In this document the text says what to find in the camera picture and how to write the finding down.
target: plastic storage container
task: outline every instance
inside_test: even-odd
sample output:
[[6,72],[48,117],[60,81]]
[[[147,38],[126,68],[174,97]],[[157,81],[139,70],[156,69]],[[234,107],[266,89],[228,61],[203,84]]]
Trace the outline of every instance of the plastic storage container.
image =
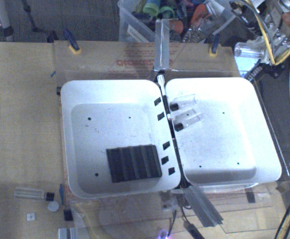
[[[120,0],[119,7],[119,41],[123,42],[154,42],[155,33],[149,29],[144,23],[139,21],[132,15],[140,0]],[[207,0],[212,3],[217,14],[222,15],[226,19],[226,23],[215,31],[220,32],[233,19],[231,13],[230,0]]]

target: gray carpet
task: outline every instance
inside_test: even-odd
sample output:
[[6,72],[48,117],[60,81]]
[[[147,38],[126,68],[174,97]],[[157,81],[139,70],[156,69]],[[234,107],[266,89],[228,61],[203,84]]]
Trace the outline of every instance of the gray carpet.
[[[119,0],[27,0],[37,27],[55,30],[63,39],[67,27],[77,40],[118,41]],[[16,42],[46,42],[46,34],[34,33],[20,0],[5,0]],[[0,41],[4,41],[0,28]]]

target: white plastic bin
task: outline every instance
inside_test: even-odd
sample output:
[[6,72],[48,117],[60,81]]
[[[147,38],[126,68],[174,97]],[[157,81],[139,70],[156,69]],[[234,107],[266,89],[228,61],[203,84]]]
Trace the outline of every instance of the white plastic bin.
[[[155,33],[151,31],[145,24],[140,22],[132,15],[140,0],[120,0],[119,7],[119,41],[122,42],[154,42]],[[231,13],[230,0],[208,0],[212,3],[216,12],[226,19],[226,23],[220,27],[215,33],[220,32],[233,19]]]

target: tripod leg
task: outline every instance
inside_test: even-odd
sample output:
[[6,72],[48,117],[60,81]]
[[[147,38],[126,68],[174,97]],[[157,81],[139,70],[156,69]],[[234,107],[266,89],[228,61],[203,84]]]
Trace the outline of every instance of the tripod leg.
[[8,42],[13,42],[13,28],[10,25],[4,0],[0,0],[0,20],[3,28],[3,35]]
[[36,25],[34,23],[34,19],[33,19],[32,14],[31,14],[30,6],[27,4],[26,0],[21,0],[21,2],[22,2],[22,5],[23,5],[23,9],[25,10],[26,14],[29,17],[29,20],[30,20],[30,23],[31,23],[31,26],[32,26],[32,31],[33,32],[38,32],[39,29],[36,27]]

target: dark floor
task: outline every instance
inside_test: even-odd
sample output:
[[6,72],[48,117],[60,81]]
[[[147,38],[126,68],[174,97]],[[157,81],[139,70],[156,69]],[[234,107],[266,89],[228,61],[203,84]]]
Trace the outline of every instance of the dark floor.
[[[67,27],[77,40],[118,41],[119,0],[27,0],[32,15],[42,33],[31,32],[27,15],[20,0],[5,0],[16,42],[46,42],[47,33],[54,30],[63,39]],[[237,41],[252,35],[236,20],[220,34],[222,45],[233,47]],[[5,41],[0,28],[0,41]],[[265,74],[255,85],[261,94],[271,124],[271,133],[284,168],[281,182],[290,181],[290,63],[274,78]],[[290,203],[290,186],[283,194],[285,204]]]

